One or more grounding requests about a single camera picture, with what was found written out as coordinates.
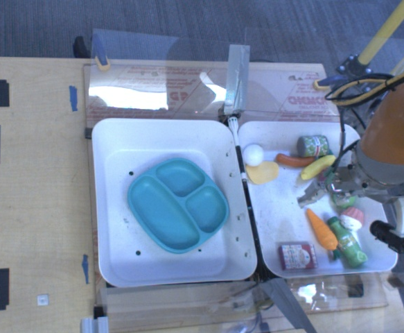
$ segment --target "blue divided plate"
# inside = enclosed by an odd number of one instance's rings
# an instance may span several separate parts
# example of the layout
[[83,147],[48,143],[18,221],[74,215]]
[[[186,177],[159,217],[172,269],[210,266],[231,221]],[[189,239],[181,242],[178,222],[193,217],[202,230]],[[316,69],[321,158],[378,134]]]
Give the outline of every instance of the blue divided plate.
[[227,199],[201,168],[166,160],[135,179],[128,203],[142,228],[163,249],[186,253],[212,237],[229,215]]

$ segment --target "orange carrot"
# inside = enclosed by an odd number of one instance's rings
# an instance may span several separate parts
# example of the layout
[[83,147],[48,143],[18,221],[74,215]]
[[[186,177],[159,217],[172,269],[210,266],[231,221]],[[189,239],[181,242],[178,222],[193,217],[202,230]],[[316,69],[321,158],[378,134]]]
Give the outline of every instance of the orange carrot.
[[276,162],[282,165],[288,165],[293,168],[306,167],[315,161],[315,157],[291,157],[290,155],[279,153],[276,156]]
[[313,227],[315,236],[322,247],[327,250],[335,250],[339,241],[333,233],[333,231],[328,227],[328,225],[318,217],[311,209],[306,209],[306,214],[310,220],[311,226]]

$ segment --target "green bottle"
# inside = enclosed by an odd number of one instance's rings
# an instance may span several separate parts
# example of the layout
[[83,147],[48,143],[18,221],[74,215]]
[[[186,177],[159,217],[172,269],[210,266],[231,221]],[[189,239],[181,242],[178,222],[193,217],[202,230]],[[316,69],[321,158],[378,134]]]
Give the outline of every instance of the green bottle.
[[356,268],[368,260],[367,255],[362,252],[359,243],[354,238],[351,231],[343,227],[336,216],[331,217],[327,223],[339,241],[337,247],[346,257],[346,260],[352,268]]

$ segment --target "white ball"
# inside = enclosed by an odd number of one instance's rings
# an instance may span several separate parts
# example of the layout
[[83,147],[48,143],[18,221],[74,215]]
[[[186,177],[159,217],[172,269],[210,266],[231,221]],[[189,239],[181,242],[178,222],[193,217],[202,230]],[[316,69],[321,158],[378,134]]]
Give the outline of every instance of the white ball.
[[250,144],[243,151],[243,161],[250,167],[257,167],[263,161],[263,148],[258,144]]

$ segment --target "wooden table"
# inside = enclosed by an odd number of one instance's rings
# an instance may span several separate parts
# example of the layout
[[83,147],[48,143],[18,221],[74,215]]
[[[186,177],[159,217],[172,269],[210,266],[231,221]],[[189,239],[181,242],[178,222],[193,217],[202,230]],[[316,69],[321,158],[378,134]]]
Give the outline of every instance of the wooden table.
[[[0,332],[77,332],[80,320],[93,315],[83,76],[88,62],[0,58],[0,79],[10,83],[10,106],[0,107],[0,268],[10,272],[9,305],[0,310]],[[70,86],[78,93],[76,111]],[[49,296],[47,305],[40,295]],[[319,332],[404,332],[398,291],[385,289],[385,297],[386,307],[309,317]],[[272,331],[292,328],[285,318],[283,324],[278,319],[268,319]],[[201,332],[198,327],[180,331]]]

